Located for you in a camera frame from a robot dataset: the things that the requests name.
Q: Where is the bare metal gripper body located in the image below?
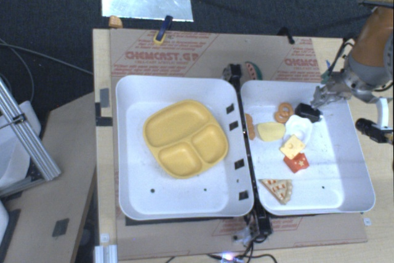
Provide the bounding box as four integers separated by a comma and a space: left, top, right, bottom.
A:
320, 71, 380, 104

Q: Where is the black box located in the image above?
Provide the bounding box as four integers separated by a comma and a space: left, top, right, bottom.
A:
294, 102, 323, 124

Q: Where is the white toy fried egg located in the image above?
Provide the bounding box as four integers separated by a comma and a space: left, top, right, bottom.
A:
284, 114, 313, 146

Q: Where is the orange toy pretzel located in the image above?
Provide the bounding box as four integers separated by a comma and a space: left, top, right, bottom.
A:
273, 102, 295, 123

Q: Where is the yellow toy cheese block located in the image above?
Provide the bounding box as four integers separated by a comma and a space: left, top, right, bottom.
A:
279, 134, 307, 161

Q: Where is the pale yellow toy potato slice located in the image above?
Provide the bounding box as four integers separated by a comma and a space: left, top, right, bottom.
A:
255, 121, 287, 143

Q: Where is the toy watermelon slice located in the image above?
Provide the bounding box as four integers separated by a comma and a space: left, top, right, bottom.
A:
244, 61, 264, 81

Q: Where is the red cube with yellow star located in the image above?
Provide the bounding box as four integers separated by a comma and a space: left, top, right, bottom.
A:
283, 152, 310, 174

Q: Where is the white plastic tray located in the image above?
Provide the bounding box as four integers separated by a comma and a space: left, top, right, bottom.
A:
239, 79, 377, 216
115, 74, 255, 221

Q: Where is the orange toy croissant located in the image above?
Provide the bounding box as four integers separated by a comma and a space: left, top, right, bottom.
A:
244, 113, 257, 141

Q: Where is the thin black and white rod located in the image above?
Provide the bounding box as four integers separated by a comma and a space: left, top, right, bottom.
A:
233, 76, 263, 219

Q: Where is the toy pizza slice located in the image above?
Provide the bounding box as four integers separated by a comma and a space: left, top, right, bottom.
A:
259, 178, 294, 205

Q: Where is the brown cardboard board red print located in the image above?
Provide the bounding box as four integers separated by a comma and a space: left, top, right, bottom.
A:
108, 28, 369, 260

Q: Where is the yellow divided plate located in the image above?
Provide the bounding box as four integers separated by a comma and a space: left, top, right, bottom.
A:
142, 99, 230, 180

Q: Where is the orange toy biscuit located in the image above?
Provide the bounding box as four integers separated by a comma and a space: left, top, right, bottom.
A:
108, 15, 124, 30

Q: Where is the black cylinder on white bracket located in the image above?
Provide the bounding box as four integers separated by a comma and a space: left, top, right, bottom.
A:
355, 96, 394, 145

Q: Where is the black block with thin wires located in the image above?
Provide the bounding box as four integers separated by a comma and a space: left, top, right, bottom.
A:
244, 211, 274, 239
222, 63, 244, 82

